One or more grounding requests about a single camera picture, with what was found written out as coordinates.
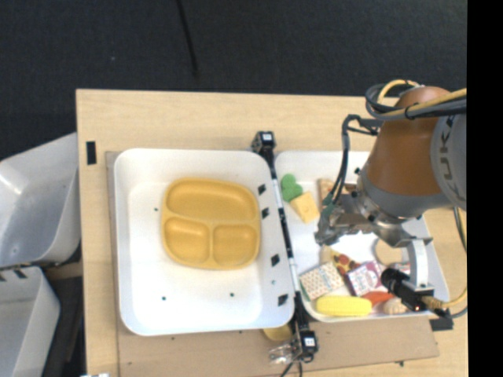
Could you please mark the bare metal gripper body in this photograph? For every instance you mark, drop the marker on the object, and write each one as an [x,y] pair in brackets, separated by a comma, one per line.
[355,220]

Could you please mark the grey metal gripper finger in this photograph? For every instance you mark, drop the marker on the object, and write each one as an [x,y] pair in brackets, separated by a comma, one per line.
[322,235]
[341,235]

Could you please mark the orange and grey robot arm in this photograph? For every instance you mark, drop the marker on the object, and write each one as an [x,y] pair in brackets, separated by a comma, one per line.
[404,159]

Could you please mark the white plastic tray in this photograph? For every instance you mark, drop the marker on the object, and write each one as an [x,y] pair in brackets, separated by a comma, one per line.
[196,301]
[302,246]

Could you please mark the toy pizza slice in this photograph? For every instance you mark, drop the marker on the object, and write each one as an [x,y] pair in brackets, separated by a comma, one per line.
[345,263]

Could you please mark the yellow cheese wedge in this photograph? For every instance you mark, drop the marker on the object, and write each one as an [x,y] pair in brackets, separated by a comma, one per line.
[306,207]

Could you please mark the brown toy bread slice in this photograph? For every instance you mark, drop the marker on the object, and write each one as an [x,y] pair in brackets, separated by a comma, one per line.
[326,189]

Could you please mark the thin black and white rod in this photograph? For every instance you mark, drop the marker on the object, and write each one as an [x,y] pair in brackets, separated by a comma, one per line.
[282,218]

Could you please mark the white patterned carton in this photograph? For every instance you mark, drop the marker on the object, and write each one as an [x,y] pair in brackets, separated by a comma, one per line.
[321,281]

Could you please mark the pink and white carton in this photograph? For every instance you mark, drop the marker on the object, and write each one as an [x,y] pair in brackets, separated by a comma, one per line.
[363,279]

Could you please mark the green toy broccoli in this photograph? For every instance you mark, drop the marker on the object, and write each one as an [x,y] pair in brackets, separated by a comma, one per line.
[291,189]

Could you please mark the yellow toy corn cob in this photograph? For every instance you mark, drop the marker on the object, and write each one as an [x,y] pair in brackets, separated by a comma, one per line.
[342,306]

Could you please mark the orange toy carrot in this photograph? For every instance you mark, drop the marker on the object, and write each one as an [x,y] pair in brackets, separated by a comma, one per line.
[378,297]

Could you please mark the beige toy pastry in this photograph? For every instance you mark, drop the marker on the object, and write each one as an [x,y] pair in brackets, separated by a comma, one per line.
[393,307]

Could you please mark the yellow rounded toy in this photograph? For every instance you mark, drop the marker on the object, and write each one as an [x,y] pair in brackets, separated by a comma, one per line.
[277,333]

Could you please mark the yellow divided plate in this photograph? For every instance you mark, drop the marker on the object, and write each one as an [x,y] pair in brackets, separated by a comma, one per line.
[210,222]

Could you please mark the black cylinder on white bracket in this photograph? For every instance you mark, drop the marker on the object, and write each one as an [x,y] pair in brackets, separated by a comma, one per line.
[406,285]

